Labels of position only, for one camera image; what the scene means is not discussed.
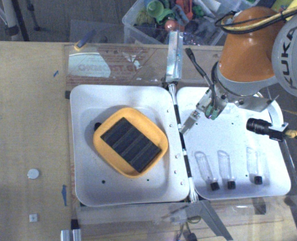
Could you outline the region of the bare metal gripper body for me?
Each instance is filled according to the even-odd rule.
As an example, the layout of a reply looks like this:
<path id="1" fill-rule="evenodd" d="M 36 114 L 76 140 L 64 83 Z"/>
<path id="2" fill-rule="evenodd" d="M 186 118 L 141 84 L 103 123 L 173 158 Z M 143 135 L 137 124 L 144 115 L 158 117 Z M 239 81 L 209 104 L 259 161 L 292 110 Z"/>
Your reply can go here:
<path id="1" fill-rule="evenodd" d="M 228 90 L 218 86 L 211 85 L 203 97 L 196 104 L 196 112 L 205 117 L 218 117 L 228 103 L 234 103 L 236 96 Z"/>

